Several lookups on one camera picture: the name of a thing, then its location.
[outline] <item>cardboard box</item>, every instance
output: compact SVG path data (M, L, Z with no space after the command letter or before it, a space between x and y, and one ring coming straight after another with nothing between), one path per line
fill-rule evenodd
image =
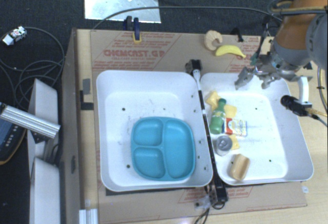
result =
M99 142L95 81L107 69L182 71L190 59L200 59L202 73L239 72L257 50L259 37L224 35L224 44L241 47L247 59L214 57L203 46L202 34L147 33L134 44L132 32L73 30L63 72L64 151L61 161L66 223L77 223L79 209L98 208L99 223L121 223L198 216L194 202L203 188L113 193L99 176ZM263 211L306 206L300 182L229 187L222 213Z

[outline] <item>small packaged box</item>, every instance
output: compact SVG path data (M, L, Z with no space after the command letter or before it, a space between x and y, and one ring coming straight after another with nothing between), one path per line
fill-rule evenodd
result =
M223 131L228 135L235 134L236 136L247 136L246 121L226 118L223 124Z

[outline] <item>white plastic tray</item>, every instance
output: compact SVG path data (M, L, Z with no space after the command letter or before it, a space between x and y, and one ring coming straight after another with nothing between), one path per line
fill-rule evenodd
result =
M100 173L113 191L202 187L213 176L196 82L181 72L105 71L97 78ZM180 181L156 181L132 166L131 130L143 117L186 122L195 140L193 174Z
M254 77L251 82L235 90L237 74L208 73L201 79L203 95L216 90L227 104L236 106L236 118L247 121L247 137L238 137L240 149L226 156L215 154L221 179L230 185L252 185L272 182L302 181L313 175L313 164L296 115L280 103L289 89L284 80L278 80L265 90ZM206 104L208 120L211 107ZM229 176L236 154L251 160L243 181Z

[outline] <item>cardboard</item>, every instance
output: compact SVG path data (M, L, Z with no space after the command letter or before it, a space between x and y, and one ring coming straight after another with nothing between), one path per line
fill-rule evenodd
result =
M69 61L69 63L66 63L71 75L68 76L68 72L66 72L63 78L67 80L63 83L63 93L70 95L72 99L75 97L77 102L82 101L82 103L70 103L70 108L78 113L76 116L72 115L73 120L76 117L72 128L76 125L78 133L70 133L73 138L77 135L79 147L78 154L76 154L74 149L68 150L68 146L66 146L64 152L70 153L70 155L64 154L64 160L66 168L70 158L72 158L72 152L77 155L77 169L80 178L75 177L75 183L79 183L81 187L78 194L77 185L74 186L74 191L69 191L73 187L73 181L68 182L66 180L65 182L66 214L70 217L75 216L78 202L80 202L82 209L98 208L99 223L101 224L180 218L198 216L202 213L200 210L195 210L194 203L205 195L203 188L132 193L113 193L105 189L99 176L95 80L98 74L106 69L183 72L185 64L190 59L200 59L202 61L203 74L207 72L239 72L249 63L248 59L257 50L259 37L244 36L245 42L241 44L238 42L237 36L223 36L222 44L238 45L243 53L247 55L246 59L241 59L228 54L215 57L214 52L205 49L203 34L143 32L141 35L143 42L134 44L132 32L73 30L72 37L75 38L75 46L69 48L68 55L75 58L76 70L72 69L74 62ZM86 79L93 85L89 90L86 88L87 83L84 83ZM73 90L74 86L69 84L68 81L76 83L75 91ZM292 87L292 94L297 96L297 85L294 88ZM81 110L83 106L93 107L93 109L85 108ZM69 115L72 111L68 111L65 107L63 112L67 112L65 118L70 120ZM64 145L69 145L68 142L70 141L72 140L66 140ZM322 156L325 152L325 150L320 151L320 155ZM65 178L74 176L74 174L71 176L68 173L65 173L65 175ZM74 206L73 199L67 198L69 195L75 197L76 204ZM300 182L229 187L228 195L229 201L225 207L222 210L211 209L210 215L306 206L305 195ZM323 196L320 198L319 201L326 201ZM314 204L311 207L312 212L315 211L314 208L318 205L316 202ZM246 223L246 219L252 216L252 214L243 215L240 221L243 222L243 219L245 219ZM298 217L299 214L295 214L295 219L302 220ZM66 220L67 223L73 223L68 216ZM283 219L280 218L278 222L283 223Z

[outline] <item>yellow banana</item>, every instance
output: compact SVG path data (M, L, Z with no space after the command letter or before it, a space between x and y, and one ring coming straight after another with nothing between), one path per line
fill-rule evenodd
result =
M224 54L236 54L236 55L241 56L242 58L246 58L246 55L244 55L242 53L242 51L239 49L239 47L233 46L233 45L220 46L215 52L216 56L221 56Z

